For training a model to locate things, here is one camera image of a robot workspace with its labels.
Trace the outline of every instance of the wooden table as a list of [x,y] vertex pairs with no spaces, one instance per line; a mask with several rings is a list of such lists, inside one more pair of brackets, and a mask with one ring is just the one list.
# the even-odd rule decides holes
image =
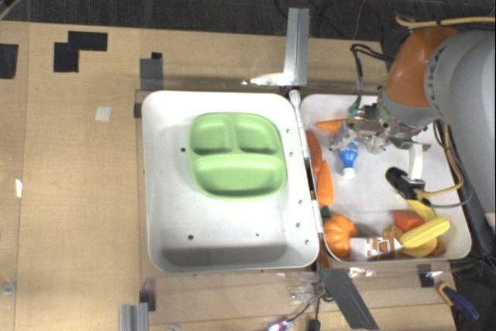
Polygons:
[[[108,50],[81,51],[79,73],[54,73],[53,44],[67,42],[69,30],[108,33]],[[16,78],[0,81],[0,120],[19,132],[0,142],[4,152],[15,152],[13,160],[0,160],[0,281],[17,287],[14,295],[0,296],[0,329],[117,329],[119,306],[138,301],[140,250],[146,249],[140,245],[133,116],[140,58],[162,53],[166,80],[241,81],[282,71],[285,38],[0,22],[0,43],[19,44]],[[309,81],[337,88],[353,83],[349,46],[311,39]],[[381,84],[384,65],[364,63],[366,83]],[[100,106],[112,108],[108,122],[95,120]],[[15,179],[23,183],[22,198],[12,187]],[[449,268],[433,265],[439,280],[452,284]],[[377,274],[356,285],[381,329],[454,329],[450,309],[432,288],[419,287],[415,267],[378,268]],[[243,284],[251,273],[194,281],[194,275],[163,276],[172,305],[150,313],[153,331],[172,322],[187,331],[262,330],[299,310],[277,274],[264,279],[264,300]],[[238,287],[226,287],[226,278]],[[229,302],[245,304],[237,309]],[[278,314],[267,315],[267,306]],[[321,310],[322,329],[349,329],[335,304]],[[305,329],[311,312],[297,329]]]

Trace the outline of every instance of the blue bottle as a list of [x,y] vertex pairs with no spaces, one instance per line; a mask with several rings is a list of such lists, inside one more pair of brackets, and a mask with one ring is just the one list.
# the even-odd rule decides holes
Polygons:
[[344,148],[339,150],[339,158],[343,162],[343,176],[345,178],[353,178],[355,176],[355,169],[353,164],[358,156],[358,142],[357,140],[351,141]]

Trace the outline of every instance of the green plate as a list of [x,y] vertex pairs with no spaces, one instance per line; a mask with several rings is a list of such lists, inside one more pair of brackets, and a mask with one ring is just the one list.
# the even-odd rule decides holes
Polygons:
[[189,131],[191,174],[213,198],[258,198],[286,185],[281,138],[275,125],[250,113],[208,113]]

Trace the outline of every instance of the toy corn cob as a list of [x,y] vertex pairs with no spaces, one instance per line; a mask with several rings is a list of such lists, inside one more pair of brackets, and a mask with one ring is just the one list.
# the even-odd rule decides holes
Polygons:
[[416,248],[437,236],[441,236],[449,228],[450,222],[446,218],[434,218],[403,234],[399,242],[404,248]]

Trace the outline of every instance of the white bottle cap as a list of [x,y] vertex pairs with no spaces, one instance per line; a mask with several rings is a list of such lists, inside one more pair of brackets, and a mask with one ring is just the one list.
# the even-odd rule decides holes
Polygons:
[[355,169],[353,167],[343,168],[343,176],[346,179],[351,179],[355,176]]

